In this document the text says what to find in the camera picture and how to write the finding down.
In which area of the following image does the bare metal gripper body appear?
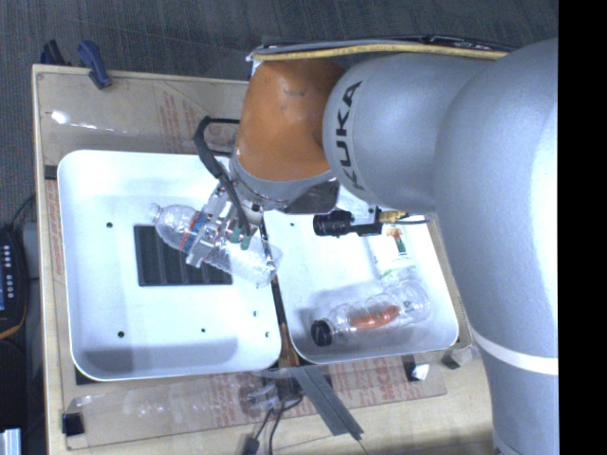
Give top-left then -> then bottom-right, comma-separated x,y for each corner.
204,186 -> 263,249

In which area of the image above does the clear bottle with red-blue label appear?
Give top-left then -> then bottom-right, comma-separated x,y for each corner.
150,201 -> 285,289

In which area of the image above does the black ribbed rectangular panel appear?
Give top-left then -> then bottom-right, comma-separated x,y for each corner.
133,224 -> 234,288

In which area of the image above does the white plastic tray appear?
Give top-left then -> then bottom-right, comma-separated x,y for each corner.
262,205 -> 461,366
56,148 -> 284,382

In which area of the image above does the thin black and white rod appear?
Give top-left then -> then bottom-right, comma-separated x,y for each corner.
258,215 -> 301,370

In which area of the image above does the brown cardboard board red print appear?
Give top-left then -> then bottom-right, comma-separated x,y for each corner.
36,71 -> 450,451

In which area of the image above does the clear bottle with black cap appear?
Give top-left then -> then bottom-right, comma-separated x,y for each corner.
310,280 -> 433,348

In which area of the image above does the white packet with green print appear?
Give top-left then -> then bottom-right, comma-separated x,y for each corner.
368,223 -> 419,284

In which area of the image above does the black cylinder on white bracket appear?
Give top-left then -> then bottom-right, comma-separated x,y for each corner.
312,206 -> 384,240

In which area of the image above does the black block with thin wires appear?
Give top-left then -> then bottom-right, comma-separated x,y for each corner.
274,377 -> 304,400

